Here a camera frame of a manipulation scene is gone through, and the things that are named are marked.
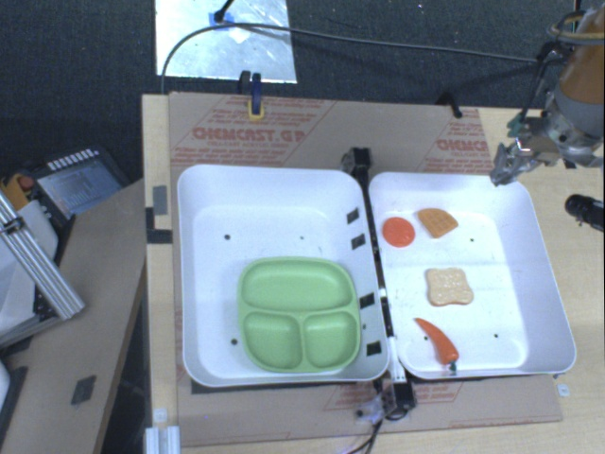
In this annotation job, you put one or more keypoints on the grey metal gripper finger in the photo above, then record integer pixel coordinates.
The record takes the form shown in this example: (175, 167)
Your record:
(525, 159)
(502, 166)

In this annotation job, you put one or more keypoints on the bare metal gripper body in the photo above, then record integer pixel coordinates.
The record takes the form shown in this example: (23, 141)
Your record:
(562, 142)

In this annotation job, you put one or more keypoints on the orange toy waffle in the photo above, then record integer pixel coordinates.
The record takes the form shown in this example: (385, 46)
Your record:
(437, 221)

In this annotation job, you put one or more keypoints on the white plastic tray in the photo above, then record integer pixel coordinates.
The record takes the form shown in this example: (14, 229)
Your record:
(501, 263)
(264, 215)

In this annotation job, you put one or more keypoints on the orange round toy slice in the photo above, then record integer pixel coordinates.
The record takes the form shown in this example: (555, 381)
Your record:
(398, 232)

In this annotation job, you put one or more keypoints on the beige toy bread slice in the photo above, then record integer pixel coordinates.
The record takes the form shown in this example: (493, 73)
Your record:
(449, 287)

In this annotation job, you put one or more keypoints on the thin black and white rod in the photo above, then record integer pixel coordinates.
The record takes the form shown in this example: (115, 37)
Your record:
(378, 263)

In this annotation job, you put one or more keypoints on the orange toy chili pepper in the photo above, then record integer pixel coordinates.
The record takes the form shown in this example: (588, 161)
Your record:
(442, 343)

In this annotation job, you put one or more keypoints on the brown cardboard board red print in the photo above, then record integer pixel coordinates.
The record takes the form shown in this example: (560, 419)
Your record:
(312, 126)

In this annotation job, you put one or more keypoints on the green divided plate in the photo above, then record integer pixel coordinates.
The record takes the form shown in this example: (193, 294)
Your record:
(298, 315)

